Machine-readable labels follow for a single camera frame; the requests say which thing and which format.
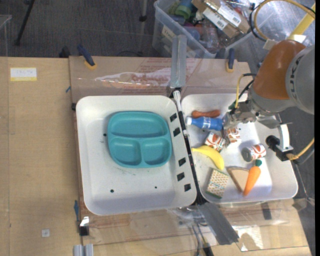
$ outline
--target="dark floor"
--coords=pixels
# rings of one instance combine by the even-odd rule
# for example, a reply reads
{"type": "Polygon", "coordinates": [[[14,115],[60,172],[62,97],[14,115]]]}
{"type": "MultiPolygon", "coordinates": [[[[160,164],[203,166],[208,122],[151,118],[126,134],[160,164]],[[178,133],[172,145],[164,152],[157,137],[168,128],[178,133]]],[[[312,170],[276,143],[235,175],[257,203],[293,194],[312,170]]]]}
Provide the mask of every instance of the dark floor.
{"type": "MultiPolygon", "coordinates": [[[[72,55],[78,55],[77,45],[82,44],[93,56],[137,56],[137,52],[142,52],[146,57],[160,57],[152,48],[154,2],[147,1],[147,21],[141,34],[142,23],[139,22],[139,17],[143,0],[36,0],[20,46],[16,46],[14,42],[28,5],[23,0],[0,0],[0,15],[12,15],[7,26],[7,54],[10,57],[57,58],[64,46],[69,48],[72,55]]],[[[315,1],[298,2],[311,7],[315,1]]],[[[299,21],[304,13],[285,4],[271,8],[272,11],[261,12],[261,15],[269,18],[265,28],[268,36],[279,41],[290,33],[297,24],[293,21],[299,21]]],[[[315,43],[315,24],[306,30],[305,35],[307,45],[315,43]]],[[[253,37],[240,46],[236,58],[238,61],[248,62],[251,71],[256,73],[258,64],[267,54],[262,49],[263,45],[262,41],[253,37]]],[[[4,56],[4,47],[0,45],[0,48],[0,55],[4,56]]],[[[314,115],[291,108],[284,111],[281,118],[285,123],[292,123],[288,126],[291,144],[295,149],[301,150],[314,136],[314,115]]],[[[300,166],[294,165],[294,170],[299,182],[296,198],[306,199],[308,202],[299,214],[312,255],[315,255],[315,155],[300,166]]]]}

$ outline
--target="orange carrot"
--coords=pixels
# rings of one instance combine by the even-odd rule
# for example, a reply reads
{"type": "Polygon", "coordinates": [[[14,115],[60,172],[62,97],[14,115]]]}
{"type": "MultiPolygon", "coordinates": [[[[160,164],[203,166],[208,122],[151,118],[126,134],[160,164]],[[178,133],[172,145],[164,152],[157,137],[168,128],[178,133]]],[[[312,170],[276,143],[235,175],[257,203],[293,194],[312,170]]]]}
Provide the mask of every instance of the orange carrot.
{"type": "Polygon", "coordinates": [[[220,116],[220,110],[216,109],[216,110],[212,110],[209,112],[200,112],[200,111],[194,110],[191,113],[191,116],[193,118],[199,118],[199,117],[216,118],[216,117],[220,116]]]}
{"type": "Polygon", "coordinates": [[[253,187],[255,186],[260,174],[261,174],[261,169],[260,169],[260,165],[261,165],[261,160],[256,160],[255,161],[255,166],[251,167],[249,170],[249,174],[248,174],[248,178],[246,180],[246,184],[245,184],[245,188],[243,191],[243,195],[247,196],[250,191],[253,189],[253,187]]]}

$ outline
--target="yellow banana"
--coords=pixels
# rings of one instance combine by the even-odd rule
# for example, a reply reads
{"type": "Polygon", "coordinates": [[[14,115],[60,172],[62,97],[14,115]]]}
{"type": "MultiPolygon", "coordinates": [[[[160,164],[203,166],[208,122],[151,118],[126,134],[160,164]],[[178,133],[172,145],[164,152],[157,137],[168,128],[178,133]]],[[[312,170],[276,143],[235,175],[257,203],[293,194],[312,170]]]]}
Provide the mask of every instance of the yellow banana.
{"type": "Polygon", "coordinates": [[[223,170],[225,168],[224,159],[222,158],[221,154],[214,148],[208,145],[202,145],[200,147],[193,147],[191,150],[192,152],[200,152],[209,157],[219,170],[223,170]]]}

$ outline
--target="teal plate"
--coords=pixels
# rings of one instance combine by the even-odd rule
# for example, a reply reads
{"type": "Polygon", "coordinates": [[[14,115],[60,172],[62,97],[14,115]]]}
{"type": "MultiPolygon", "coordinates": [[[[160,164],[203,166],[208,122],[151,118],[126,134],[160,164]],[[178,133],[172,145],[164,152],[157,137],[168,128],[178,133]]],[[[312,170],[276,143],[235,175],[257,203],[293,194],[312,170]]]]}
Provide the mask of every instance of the teal plate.
{"type": "Polygon", "coordinates": [[[110,155],[122,167],[159,167],[172,154],[169,126],[153,112],[117,112],[108,122],[107,135],[110,155]]]}

